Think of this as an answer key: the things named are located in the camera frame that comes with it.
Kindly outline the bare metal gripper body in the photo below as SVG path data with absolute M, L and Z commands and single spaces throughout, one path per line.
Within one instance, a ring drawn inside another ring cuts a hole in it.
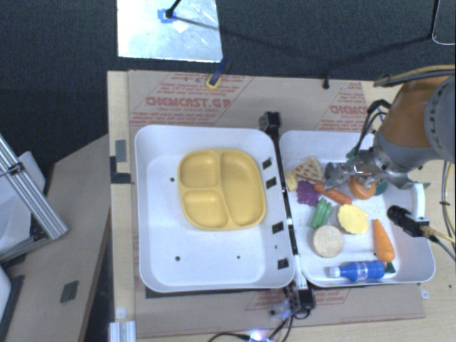
M 360 150 L 347 161 L 348 173 L 351 177 L 373 176 L 378 183 L 387 182 L 399 190 L 408 190 L 416 185 L 424 189 L 429 182 L 416 182 L 410 179 L 407 168 L 395 164 L 382 150 Z

